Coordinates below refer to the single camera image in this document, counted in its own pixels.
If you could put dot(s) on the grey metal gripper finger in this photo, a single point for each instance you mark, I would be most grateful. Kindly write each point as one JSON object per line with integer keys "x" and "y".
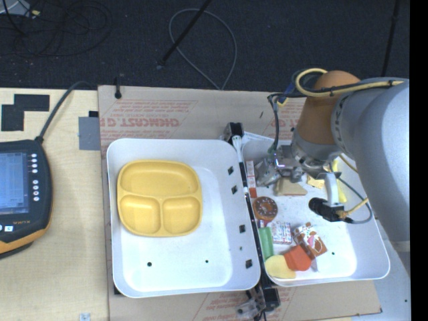
{"x": 265, "y": 174}

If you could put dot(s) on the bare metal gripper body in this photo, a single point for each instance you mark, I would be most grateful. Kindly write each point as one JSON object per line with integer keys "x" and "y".
{"x": 291, "y": 166}

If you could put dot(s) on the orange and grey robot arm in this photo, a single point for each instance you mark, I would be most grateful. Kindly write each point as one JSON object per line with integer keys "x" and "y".
{"x": 374, "y": 139}

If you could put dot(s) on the red and white carton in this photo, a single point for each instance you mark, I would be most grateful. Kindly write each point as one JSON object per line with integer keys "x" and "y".
{"x": 250, "y": 179}

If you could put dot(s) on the tan bread slice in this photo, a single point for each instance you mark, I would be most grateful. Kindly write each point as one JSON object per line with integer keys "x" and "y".
{"x": 289, "y": 189}

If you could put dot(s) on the yellow flat piece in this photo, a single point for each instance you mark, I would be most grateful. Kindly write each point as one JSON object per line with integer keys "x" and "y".
{"x": 315, "y": 182}

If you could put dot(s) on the thin black and white rod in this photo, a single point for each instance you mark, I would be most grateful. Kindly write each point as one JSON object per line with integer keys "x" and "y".
{"x": 249, "y": 202}

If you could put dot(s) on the brown doughnut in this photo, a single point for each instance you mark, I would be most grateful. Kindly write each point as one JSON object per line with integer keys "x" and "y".
{"x": 260, "y": 214}

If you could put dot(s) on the white patterned small carton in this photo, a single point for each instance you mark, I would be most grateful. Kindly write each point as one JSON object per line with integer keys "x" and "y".
{"x": 281, "y": 233}

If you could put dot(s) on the brown and white packet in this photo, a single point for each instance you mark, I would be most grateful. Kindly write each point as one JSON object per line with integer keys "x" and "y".
{"x": 312, "y": 241}

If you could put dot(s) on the orange toy carrot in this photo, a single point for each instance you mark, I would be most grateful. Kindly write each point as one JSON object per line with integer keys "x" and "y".
{"x": 297, "y": 259}

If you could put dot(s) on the yellow rounded toy food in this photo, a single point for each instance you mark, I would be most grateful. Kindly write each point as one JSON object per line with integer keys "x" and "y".
{"x": 279, "y": 267}

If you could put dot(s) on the white plastic tray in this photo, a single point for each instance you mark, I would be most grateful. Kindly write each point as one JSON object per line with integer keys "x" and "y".
{"x": 180, "y": 266}
{"x": 344, "y": 246}

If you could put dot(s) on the yellow divided plate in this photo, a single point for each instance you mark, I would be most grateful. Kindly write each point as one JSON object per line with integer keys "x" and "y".
{"x": 157, "y": 196}

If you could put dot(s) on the brown cardboard board red print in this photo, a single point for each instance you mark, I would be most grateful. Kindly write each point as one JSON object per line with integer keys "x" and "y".
{"x": 160, "y": 119}

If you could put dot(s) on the black cylinder on white bracket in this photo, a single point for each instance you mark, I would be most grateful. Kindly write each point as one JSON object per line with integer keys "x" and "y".
{"x": 326, "y": 207}

